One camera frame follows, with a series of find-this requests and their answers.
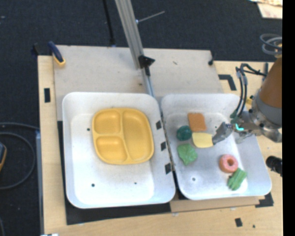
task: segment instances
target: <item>black bracket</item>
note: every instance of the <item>black bracket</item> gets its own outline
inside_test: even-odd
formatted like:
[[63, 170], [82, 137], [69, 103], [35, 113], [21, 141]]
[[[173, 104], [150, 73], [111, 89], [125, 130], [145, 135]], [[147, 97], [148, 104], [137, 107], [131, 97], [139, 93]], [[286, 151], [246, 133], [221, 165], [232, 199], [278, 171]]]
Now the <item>black bracket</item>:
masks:
[[139, 56], [140, 67], [145, 69], [147, 76], [151, 76], [151, 73], [149, 71], [149, 66], [152, 65], [154, 62], [155, 62], [154, 59], [151, 59], [144, 55]]

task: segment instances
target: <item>metal bar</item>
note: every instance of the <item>metal bar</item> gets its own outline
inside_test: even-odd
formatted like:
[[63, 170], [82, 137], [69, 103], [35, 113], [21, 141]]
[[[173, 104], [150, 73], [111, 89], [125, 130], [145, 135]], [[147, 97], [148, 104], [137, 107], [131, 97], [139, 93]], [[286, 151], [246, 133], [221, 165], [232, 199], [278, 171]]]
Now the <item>metal bar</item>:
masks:
[[[115, 0], [122, 27], [131, 51], [133, 62], [136, 68], [142, 68], [139, 62], [139, 57], [144, 55], [143, 46], [138, 30], [138, 25], [134, 16], [131, 0]], [[150, 76], [146, 75], [142, 69], [142, 76], [145, 83], [147, 93], [154, 97], [154, 91]]]

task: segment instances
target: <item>black floor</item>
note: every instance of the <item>black floor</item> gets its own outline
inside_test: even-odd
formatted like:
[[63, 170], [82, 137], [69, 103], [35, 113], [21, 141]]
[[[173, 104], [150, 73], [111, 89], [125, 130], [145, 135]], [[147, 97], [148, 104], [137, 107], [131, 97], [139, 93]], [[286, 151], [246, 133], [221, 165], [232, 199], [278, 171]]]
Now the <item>black floor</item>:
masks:
[[[248, 0], [131, 0], [145, 48], [211, 50], [216, 60], [273, 61], [262, 52], [263, 33], [282, 36], [282, 20], [262, 19]], [[114, 0], [107, 0], [118, 47], [127, 43]], [[39, 127], [37, 65], [31, 48], [48, 53], [48, 41], [71, 45], [110, 45], [102, 0], [0, 0], [0, 122]], [[7, 126], [0, 132], [25, 137], [33, 149], [35, 130]], [[30, 172], [29, 145], [1, 135], [8, 149], [0, 186]], [[12, 189], [0, 190], [0, 217], [7, 236], [40, 235], [37, 167]]]

